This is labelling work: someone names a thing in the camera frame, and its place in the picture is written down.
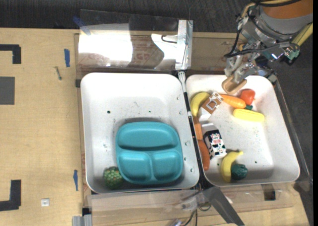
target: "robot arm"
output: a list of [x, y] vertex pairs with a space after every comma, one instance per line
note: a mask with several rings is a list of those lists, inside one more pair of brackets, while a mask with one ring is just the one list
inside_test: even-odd
[[[251, 0], [237, 18], [238, 33], [232, 50], [224, 55], [228, 77], [222, 84], [228, 94], [246, 84], [249, 75], [269, 73], [257, 60], [289, 63], [313, 32], [313, 0]], [[246, 43], [238, 45], [239, 36]]]

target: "teal divided plate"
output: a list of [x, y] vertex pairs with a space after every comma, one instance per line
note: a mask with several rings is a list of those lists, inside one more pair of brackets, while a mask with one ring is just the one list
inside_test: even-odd
[[160, 122], [134, 122], [116, 135], [116, 158], [123, 178], [133, 184], [165, 184], [177, 180], [183, 156], [176, 130]]

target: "banana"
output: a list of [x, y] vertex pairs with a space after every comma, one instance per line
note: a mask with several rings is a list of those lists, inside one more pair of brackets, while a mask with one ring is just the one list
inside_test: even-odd
[[199, 108], [209, 98], [210, 94], [207, 92], [197, 93], [190, 102], [190, 109], [192, 116], [196, 117], [198, 115]]
[[239, 151], [239, 152], [231, 151], [223, 158], [222, 163], [221, 163], [221, 174], [222, 174], [224, 181], [230, 183], [230, 181], [231, 181], [231, 165], [236, 160], [236, 158], [242, 154], [243, 154], [243, 151]]

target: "gray square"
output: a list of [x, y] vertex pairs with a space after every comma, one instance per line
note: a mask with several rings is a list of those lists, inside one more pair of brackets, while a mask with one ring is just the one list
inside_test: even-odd
[[14, 105], [14, 77], [0, 77], [0, 105]]

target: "tomato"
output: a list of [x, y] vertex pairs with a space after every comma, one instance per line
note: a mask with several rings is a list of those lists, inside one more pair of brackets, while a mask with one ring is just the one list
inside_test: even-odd
[[255, 91], [252, 89], [245, 89], [242, 91], [240, 98], [245, 101], [247, 105], [251, 105], [253, 103], [255, 97]]

